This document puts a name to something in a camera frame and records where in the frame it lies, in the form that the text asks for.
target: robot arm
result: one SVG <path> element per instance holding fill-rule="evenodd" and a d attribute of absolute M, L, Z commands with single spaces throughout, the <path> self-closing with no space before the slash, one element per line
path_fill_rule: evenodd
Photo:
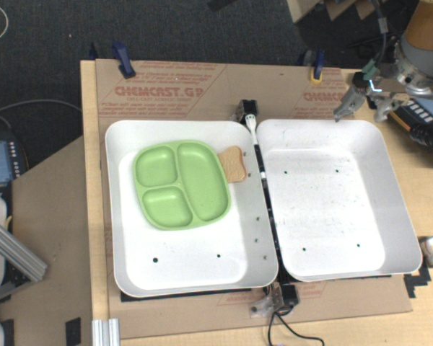
<path fill-rule="evenodd" d="M 378 13 L 385 36 L 386 21 Z M 393 63 L 370 61 L 353 78 L 353 84 L 333 111 L 338 122 L 353 114 L 364 102 L 375 109 L 375 122 L 387 119 L 412 97 L 433 99 L 433 0 L 420 0 L 406 31 L 395 45 Z"/>

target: blue object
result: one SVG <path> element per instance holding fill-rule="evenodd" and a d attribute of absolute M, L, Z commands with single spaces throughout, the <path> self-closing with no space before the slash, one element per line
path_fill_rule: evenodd
<path fill-rule="evenodd" d="M 325 60 L 325 53 L 324 50 L 319 49 L 316 53 L 316 60 L 315 60 L 315 68 L 313 70 L 313 77 L 314 79 L 319 79 L 320 74 L 323 72 L 324 68 L 324 60 Z"/>
<path fill-rule="evenodd" d="M 131 66 L 126 45 L 121 41 L 115 41 L 110 48 L 113 51 L 114 57 L 121 62 L 118 68 L 121 70 L 123 77 L 126 79 L 135 77 L 136 72 Z"/>

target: black cable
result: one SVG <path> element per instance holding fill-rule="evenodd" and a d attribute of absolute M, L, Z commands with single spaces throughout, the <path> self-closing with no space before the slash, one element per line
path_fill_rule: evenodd
<path fill-rule="evenodd" d="M 284 312 L 283 314 L 280 314 L 279 311 L 273 311 L 272 315 L 271 315 L 271 320 L 269 322 L 269 327 L 268 327 L 268 343 L 269 346 L 274 346 L 273 342 L 271 341 L 271 328 L 273 326 L 273 322 L 274 322 L 274 317 L 277 316 L 279 318 L 279 320 L 282 322 L 282 324 L 295 336 L 302 338 L 304 340 L 312 340 L 312 341 L 318 341 L 321 343 L 322 346 L 325 346 L 324 341 L 319 338 L 319 337 L 311 337 L 311 336 L 302 336 L 301 334 L 296 333 L 292 328 L 289 327 L 289 325 L 282 319 L 283 316 L 286 316 L 287 314 L 289 314 L 292 309 L 294 307 L 290 306 L 290 309 L 287 312 Z"/>

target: green plate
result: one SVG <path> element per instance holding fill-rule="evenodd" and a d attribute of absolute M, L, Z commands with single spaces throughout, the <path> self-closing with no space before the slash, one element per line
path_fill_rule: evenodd
<path fill-rule="evenodd" d="M 190 229 L 218 221 L 231 205 L 215 151 L 200 141 L 161 143 L 139 152 L 133 164 L 144 215 L 160 229 Z"/>

